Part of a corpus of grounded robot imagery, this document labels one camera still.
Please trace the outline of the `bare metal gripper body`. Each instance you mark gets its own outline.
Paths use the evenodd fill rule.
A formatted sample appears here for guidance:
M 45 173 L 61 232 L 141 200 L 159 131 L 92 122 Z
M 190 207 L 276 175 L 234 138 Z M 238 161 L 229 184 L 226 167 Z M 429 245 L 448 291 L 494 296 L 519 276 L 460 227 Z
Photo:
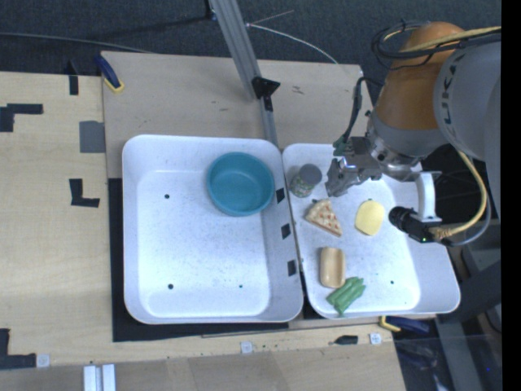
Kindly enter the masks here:
M 382 175 L 408 181 L 420 158 L 399 153 L 379 136 L 354 136 L 347 141 L 344 162 L 346 170 L 355 173 L 361 182 L 369 178 L 380 179 Z

